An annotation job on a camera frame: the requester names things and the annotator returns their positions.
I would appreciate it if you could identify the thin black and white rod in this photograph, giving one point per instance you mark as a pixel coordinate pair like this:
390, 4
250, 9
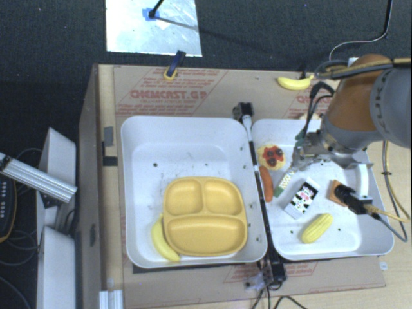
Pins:
257, 169

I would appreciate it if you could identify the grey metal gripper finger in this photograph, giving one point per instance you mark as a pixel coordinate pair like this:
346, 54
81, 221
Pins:
295, 162
307, 164

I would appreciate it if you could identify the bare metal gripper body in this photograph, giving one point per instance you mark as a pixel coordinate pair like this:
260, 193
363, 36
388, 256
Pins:
317, 146

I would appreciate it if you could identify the white plastic tray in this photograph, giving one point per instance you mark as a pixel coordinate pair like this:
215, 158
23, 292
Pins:
347, 237
180, 153

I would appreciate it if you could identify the orange brown biscuit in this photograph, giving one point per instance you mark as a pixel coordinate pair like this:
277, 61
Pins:
333, 192

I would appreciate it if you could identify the yellow banana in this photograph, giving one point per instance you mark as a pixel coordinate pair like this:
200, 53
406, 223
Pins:
293, 83
161, 241

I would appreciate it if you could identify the white cow print carton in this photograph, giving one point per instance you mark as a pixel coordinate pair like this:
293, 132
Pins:
302, 199

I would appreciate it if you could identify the yellow corn cob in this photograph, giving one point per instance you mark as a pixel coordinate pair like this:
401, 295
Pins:
317, 228

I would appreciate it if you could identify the yellow divided plate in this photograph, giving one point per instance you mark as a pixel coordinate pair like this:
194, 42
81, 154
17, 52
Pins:
206, 217

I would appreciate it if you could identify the orange carrot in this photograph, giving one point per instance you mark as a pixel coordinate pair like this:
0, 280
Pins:
267, 185

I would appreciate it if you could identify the brown cardboard board red print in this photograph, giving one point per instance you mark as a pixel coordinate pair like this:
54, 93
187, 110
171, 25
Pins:
193, 89

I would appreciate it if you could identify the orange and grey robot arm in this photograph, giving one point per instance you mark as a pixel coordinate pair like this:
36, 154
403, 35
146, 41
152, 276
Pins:
357, 108

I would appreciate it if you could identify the yellow pizza slice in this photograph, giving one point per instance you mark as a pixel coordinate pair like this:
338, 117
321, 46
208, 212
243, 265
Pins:
272, 158

